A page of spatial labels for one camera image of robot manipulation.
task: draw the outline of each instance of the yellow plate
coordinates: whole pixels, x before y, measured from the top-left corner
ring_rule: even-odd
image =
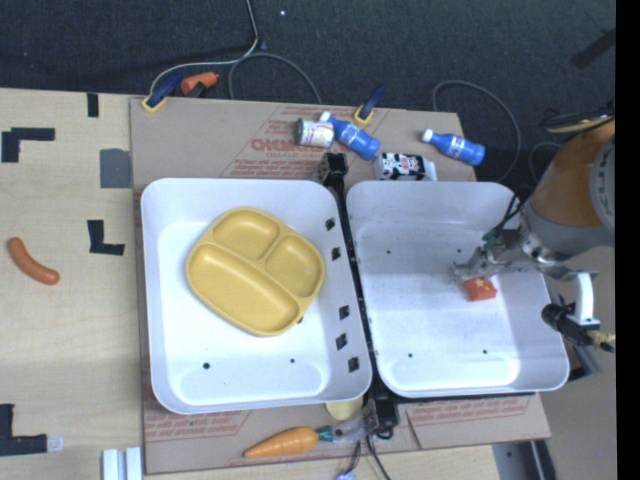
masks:
[[[298,322],[318,294],[325,266],[318,249],[256,208],[221,215],[187,257],[191,290],[209,308],[256,336]]]

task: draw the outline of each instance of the robotic arm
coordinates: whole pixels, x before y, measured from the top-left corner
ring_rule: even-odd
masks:
[[[571,281],[574,304],[549,304],[542,318],[577,346],[596,344],[613,351],[612,336],[599,332],[593,316],[591,279],[596,272],[575,271],[565,262],[589,249],[615,243],[615,119],[567,141],[552,159],[532,196],[483,237],[465,264],[454,265],[458,282],[501,272],[535,268]],[[518,216],[515,229],[505,229]]]

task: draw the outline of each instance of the blue bottle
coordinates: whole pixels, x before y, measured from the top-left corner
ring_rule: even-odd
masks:
[[[469,165],[480,165],[484,159],[485,148],[453,133],[436,133],[427,128],[422,134],[422,142],[433,144],[443,155],[462,160]]]
[[[358,153],[365,160],[371,160],[380,148],[380,141],[370,137],[356,125],[349,121],[339,121],[330,112],[323,112],[320,121],[331,123],[335,131],[335,138],[349,149]]]

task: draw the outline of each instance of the white tray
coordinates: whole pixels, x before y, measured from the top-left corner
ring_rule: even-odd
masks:
[[[537,271],[500,274],[494,299],[470,302],[451,275],[503,217],[494,183],[365,181],[347,195],[376,363],[405,397],[545,391],[569,373]]]
[[[280,336],[234,327],[196,298],[185,278],[195,242],[219,215],[239,206],[274,215],[324,257],[320,292],[302,321]],[[371,364],[338,208],[327,189],[296,180],[163,179],[144,190],[141,212],[151,383],[167,409],[280,407],[366,392]]]

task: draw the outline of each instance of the cardboard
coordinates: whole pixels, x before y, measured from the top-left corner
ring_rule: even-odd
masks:
[[[296,121],[299,118],[317,120],[325,110],[338,119],[347,120],[355,108],[169,99],[160,112],[151,116],[144,112],[141,101],[142,98],[130,99],[130,126],[146,472],[192,471],[351,456],[353,445],[350,443],[320,442],[310,452],[296,456],[269,460],[242,458],[244,449],[287,428],[332,424],[335,420],[324,405],[179,415],[167,411],[157,402],[149,378],[139,201],[149,183],[164,177],[317,178],[318,166],[327,150],[296,146]],[[376,109],[366,131],[381,141],[379,152],[425,155],[436,165],[440,181],[474,181],[471,167],[420,142],[425,128],[462,135],[455,114],[397,109]],[[331,151],[344,152],[347,156],[347,190],[358,181],[373,179],[370,161],[335,142]],[[376,439],[376,449],[380,453],[549,436],[537,394],[401,404],[399,411],[400,424],[393,438]]]

